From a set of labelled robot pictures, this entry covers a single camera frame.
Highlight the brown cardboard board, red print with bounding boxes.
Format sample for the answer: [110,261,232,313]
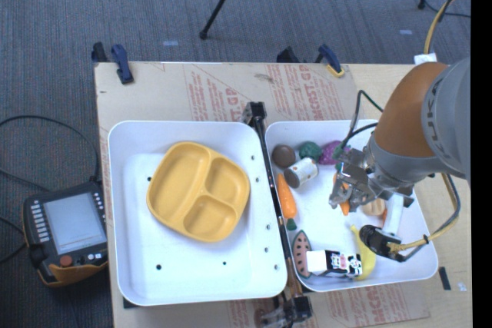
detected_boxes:
[95,62,431,328]

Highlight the yellow banana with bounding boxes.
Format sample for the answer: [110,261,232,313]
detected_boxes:
[349,224,377,282]

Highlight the white can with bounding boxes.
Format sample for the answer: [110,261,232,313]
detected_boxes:
[283,157,320,190]

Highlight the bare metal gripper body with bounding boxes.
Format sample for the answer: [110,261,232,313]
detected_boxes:
[337,147,415,205]

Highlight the orange carrot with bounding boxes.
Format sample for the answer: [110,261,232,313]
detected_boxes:
[276,172,299,232]

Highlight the small orange toy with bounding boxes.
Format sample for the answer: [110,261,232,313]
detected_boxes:
[339,180,352,217]

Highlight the watermelon slice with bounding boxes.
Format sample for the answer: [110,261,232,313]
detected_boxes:
[291,229,314,280]

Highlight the white carton with cow print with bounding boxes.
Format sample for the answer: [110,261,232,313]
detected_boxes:
[305,249,364,279]

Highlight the black block with thin wires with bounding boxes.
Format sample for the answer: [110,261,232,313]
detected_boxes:
[254,293,314,328]
[241,101,268,126]

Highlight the purple grapes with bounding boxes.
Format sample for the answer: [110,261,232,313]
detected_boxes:
[317,140,351,167]

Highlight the white plastic tray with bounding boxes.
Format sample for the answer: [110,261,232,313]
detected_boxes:
[264,118,440,293]
[107,120,289,307]

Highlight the yellow divided plate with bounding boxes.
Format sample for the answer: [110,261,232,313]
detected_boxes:
[145,141,251,244]

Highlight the tan bread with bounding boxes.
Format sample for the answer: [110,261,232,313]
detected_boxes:
[361,197,387,217]

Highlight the brown biscuit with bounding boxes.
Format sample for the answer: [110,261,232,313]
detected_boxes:
[271,144,298,169]

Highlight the green broccoli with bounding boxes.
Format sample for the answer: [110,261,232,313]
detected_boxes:
[298,141,324,163]

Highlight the black cylinder on white bracket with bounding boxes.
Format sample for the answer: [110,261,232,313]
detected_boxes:
[358,194,405,263]

